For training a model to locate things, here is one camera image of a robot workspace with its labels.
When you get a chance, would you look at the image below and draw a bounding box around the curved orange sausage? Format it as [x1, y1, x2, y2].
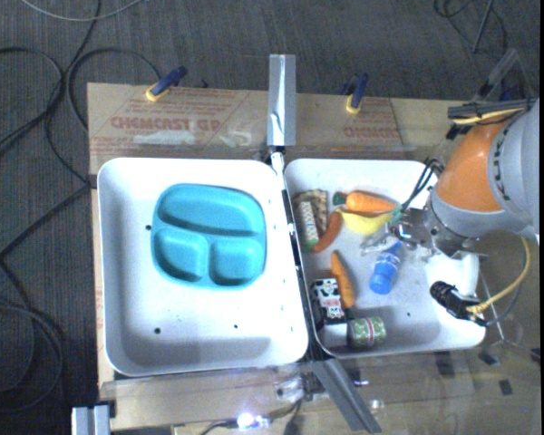
[311, 210, 344, 255]

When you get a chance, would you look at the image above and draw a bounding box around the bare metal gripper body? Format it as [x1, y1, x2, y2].
[392, 206, 438, 256]

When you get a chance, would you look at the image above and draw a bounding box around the brown cardboard board red print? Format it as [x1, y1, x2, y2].
[86, 82, 539, 432]

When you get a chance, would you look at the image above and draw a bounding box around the blue plastic bottle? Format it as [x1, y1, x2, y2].
[368, 241, 403, 295]

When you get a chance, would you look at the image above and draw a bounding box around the blue divided plate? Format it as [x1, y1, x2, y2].
[150, 182, 268, 290]

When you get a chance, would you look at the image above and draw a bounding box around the white plastic tray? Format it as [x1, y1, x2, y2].
[96, 156, 310, 378]
[283, 158, 488, 359]

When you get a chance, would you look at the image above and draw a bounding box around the cow print carton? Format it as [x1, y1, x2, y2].
[309, 277, 347, 325]

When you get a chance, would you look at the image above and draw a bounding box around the green and white can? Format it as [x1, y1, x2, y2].
[345, 315, 387, 351]

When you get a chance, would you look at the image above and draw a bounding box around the yellow banana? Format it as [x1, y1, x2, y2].
[335, 207, 394, 236]

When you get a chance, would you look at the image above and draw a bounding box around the green and white packet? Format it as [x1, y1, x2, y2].
[296, 200, 321, 250]

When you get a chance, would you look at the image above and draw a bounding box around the orange carrot with green top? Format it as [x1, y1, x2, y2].
[329, 250, 357, 321]
[332, 190, 399, 215]

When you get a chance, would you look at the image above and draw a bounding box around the black cylinder on white bracket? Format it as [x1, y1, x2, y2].
[429, 280, 487, 328]

